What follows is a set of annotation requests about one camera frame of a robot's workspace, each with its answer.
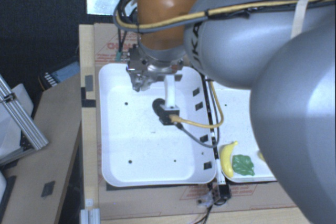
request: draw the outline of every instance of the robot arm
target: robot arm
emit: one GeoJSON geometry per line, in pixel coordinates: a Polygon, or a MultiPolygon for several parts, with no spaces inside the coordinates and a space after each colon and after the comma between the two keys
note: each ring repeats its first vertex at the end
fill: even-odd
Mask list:
{"type": "Polygon", "coordinates": [[[138,24],[118,9],[114,20],[139,33],[128,67],[136,90],[174,74],[185,54],[212,80],[251,89],[254,134],[273,174],[310,221],[332,223],[335,0],[310,0],[291,38],[297,1],[139,0],[138,24]]]}

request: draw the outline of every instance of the white tape strap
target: white tape strap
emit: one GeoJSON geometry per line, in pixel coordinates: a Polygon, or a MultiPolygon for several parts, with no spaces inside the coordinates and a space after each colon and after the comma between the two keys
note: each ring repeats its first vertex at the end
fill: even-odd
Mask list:
{"type": "Polygon", "coordinates": [[[292,33],[290,38],[295,38],[297,35],[300,35],[302,32],[304,16],[306,14],[307,6],[309,0],[299,0],[296,4],[292,33]]]}

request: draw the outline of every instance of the wooden plank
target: wooden plank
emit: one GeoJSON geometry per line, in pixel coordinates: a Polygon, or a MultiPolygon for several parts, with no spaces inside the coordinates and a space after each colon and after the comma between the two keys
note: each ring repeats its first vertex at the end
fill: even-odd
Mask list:
{"type": "MultiPolygon", "coordinates": [[[[81,87],[92,76],[93,88],[86,91],[90,100],[96,99],[93,35],[93,25],[79,26],[81,87]]],[[[84,199],[85,209],[90,210],[99,207],[96,108],[82,108],[82,122],[84,199]]]]}
{"type": "Polygon", "coordinates": [[[58,223],[79,142],[79,86],[76,75],[43,93],[34,122],[49,144],[5,171],[16,181],[2,223],[58,223]],[[42,197],[52,182],[52,194],[42,197]]]}
{"type": "MultiPolygon", "coordinates": [[[[200,220],[204,215],[182,215],[167,217],[133,218],[104,220],[101,224],[186,224],[200,220]]],[[[237,212],[211,213],[207,224],[309,224],[301,211],[295,208],[250,210],[237,212]]]]}

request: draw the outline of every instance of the yellow cable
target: yellow cable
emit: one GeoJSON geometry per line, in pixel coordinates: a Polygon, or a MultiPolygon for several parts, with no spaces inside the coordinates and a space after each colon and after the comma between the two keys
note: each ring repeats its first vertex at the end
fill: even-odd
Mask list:
{"type": "MultiPolygon", "coordinates": [[[[335,1],[335,0],[309,0],[309,2],[330,2],[330,1],[335,1]]],[[[281,5],[290,5],[290,4],[295,4],[297,3],[298,0],[268,0],[268,1],[260,1],[260,2],[253,2],[253,3],[244,3],[244,4],[237,4],[237,5],[230,5],[230,6],[225,6],[225,7],[219,7],[219,8],[213,8],[209,9],[208,15],[218,15],[222,13],[233,13],[237,12],[240,10],[244,10],[247,8],[253,8],[253,7],[275,7],[275,6],[281,6],[281,5]]],[[[116,21],[118,24],[122,27],[126,27],[128,29],[134,29],[134,30],[142,30],[142,29],[151,29],[151,28],[156,28],[156,27],[162,27],[162,26],[167,26],[170,24],[175,24],[179,22],[183,22],[186,20],[190,19],[197,19],[201,17],[207,16],[205,12],[197,12],[197,13],[191,13],[191,14],[186,14],[182,16],[177,16],[171,19],[163,20],[161,22],[157,23],[152,23],[152,24],[141,24],[141,25],[136,25],[136,24],[127,24],[124,23],[120,18],[119,15],[116,15],[116,21]]]]}
{"type": "Polygon", "coordinates": [[[181,117],[179,117],[175,114],[169,115],[169,118],[171,119],[171,121],[173,123],[174,122],[187,123],[187,124],[190,124],[190,125],[194,125],[194,126],[201,127],[201,128],[207,128],[207,129],[214,129],[214,128],[220,127],[224,122],[224,115],[223,115],[222,109],[220,108],[221,105],[219,104],[218,97],[217,97],[217,94],[216,94],[216,91],[215,91],[215,88],[214,88],[214,84],[213,84],[212,81],[210,82],[210,87],[211,87],[212,92],[214,93],[214,98],[215,98],[215,101],[216,101],[216,105],[218,107],[219,114],[221,115],[221,117],[220,117],[221,121],[220,122],[218,122],[217,124],[202,124],[202,123],[197,123],[197,122],[185,120],[185,119],[183,119],[183,118],[181,118],[181,117]]]}

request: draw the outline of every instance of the green lettuce leaf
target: green lettuce leaf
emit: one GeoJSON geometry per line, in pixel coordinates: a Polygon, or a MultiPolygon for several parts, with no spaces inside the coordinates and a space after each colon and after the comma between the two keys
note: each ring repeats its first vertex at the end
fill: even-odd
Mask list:
{"type": "Polygon", "coordinates": [[[251,158],[246,155],[234,155],[232,157],[232,168],[236,173],[246,176],[254,176],[254,164],[251,161],[251,158]]]}

